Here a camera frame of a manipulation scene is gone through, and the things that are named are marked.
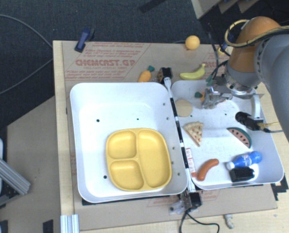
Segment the blue bottle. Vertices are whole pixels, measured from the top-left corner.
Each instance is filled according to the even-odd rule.
[[[235,167],[251,166],[255,163],[260,163],[262,156],[258,151],[252,151],[248,154],[238,156],[234,161],[230,161],[226,164],[228,170],[232,170]]]

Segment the sausage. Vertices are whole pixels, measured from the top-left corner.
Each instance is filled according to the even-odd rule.
[[[206,177],[207,172],[212,167],[217,166],[218,164],[219,164],[219,160],[218,159],[210,159],[210,160],[206,161],[205,164],[203,164],[203,166],[199,170],[197,179],[199,181],[203,181],[205,179],[205,177]]]

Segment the pizza slice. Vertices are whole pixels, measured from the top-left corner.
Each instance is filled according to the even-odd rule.
[[[202,122],[190,122],[183,126],[183,129],[194,140],[196,145],[200,147],[203,136],[203,123]]]

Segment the toy banana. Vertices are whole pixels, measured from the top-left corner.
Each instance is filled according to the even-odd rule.
[[[198,80],[205,74],[204,66],[205,64],[201,64],[201,66],[195,72],[180,73],[180,78],[183,80]]]

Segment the watermelon slice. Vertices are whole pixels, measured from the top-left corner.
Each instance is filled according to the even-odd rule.
[[[230,133],[232,133],[239,141],[241,141],[247,148],[251,147],[252,141],[251,137],[247,132],[241,128],[231,127],[227,128]]]

